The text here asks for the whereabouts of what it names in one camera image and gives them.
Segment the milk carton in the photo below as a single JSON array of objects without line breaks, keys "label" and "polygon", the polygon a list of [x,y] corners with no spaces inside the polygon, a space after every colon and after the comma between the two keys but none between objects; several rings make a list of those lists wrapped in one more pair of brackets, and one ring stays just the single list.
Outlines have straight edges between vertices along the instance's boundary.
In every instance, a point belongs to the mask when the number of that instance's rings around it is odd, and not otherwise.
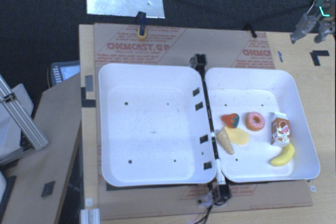
[{"label": "milk carton", "polygon": [[285,147],[289,144],[289,137],[289,120],[286,114],[275,112],[272,121],[271,144],[274,146]]}]

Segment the pink frosted donut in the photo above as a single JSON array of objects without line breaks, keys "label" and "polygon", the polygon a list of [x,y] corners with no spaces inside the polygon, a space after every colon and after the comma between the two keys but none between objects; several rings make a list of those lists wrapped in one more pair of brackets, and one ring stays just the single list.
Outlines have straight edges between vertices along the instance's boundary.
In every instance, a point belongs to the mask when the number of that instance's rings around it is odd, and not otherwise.
[{"label": "pink frosted donut", "polygon": [[245,117],[245,125],[251,131],[259,131],[264,128],[265,119],[258,112],[250,112]]}]

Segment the red toy strawberry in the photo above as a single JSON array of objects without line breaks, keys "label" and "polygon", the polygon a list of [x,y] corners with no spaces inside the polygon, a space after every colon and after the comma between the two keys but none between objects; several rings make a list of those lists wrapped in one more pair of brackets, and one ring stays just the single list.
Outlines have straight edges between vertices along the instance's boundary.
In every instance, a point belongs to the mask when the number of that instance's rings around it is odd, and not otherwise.
[{"label": "red toy strawberry", "polygon": [[222,121],[228,126],[229,128],[236,128],[239,122],[239,115],[236,113],[232,113],[229,115],[223,115]]}]

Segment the yellow toy banana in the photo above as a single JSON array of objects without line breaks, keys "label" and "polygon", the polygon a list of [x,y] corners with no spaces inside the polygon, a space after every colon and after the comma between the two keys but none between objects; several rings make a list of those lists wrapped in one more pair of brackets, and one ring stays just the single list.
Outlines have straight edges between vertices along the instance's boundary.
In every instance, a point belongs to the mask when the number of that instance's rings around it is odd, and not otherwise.
[{"label": "yellow toy banana", "polygon": [[295,148],[292,143],[285,147],[285,149],[281,152],[281,154],[273,159],[271,159],[270,164],[273,166],[282,166],[287,163],[293,158],[295,153]]}]

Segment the yellow toy food piece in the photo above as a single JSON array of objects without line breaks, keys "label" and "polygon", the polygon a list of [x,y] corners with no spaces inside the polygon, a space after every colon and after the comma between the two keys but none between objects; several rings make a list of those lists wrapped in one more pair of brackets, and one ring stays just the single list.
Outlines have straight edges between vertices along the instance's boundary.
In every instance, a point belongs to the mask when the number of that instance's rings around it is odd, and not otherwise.
[{"label": "yellow toy food piece", "polygon": [[284,148],[281,154],[273,159],[271,159],[270,164],[273,166],[282,166],[287,163],[293,158],[295,153],[295,148],[292,143],[289,144]]},{"label": "yellow toy food piece", "polygon": [[225,128],[221,129],[216,134],[217,141],[220,143],[220,145],[226,150],[226,152],[230,155],[234,154],[230,139],[225,131]]},{"label": "yellow toy food piece", "polygon": [[250,140],[250,135],[240,128],[233,129],[225,126],[224,129],[226,130],[231,143],[236,145],[245,145]]}]

